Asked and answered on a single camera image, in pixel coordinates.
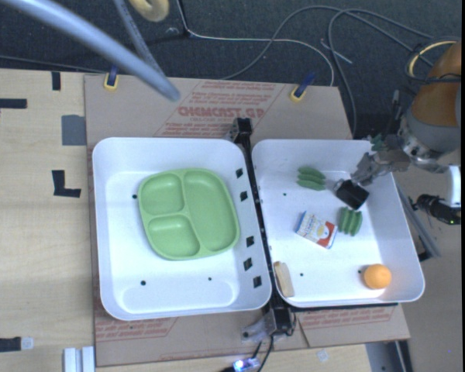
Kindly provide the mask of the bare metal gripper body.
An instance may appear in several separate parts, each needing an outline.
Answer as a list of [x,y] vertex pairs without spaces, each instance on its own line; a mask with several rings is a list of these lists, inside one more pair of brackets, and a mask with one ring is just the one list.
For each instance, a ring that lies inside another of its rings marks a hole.
[[434,174],[443,173],[446,167],[439,160],[450,152],[449,144],[431,136],[378,134],[374,137],[374,160],[390,171],[406,171],[413,165]]

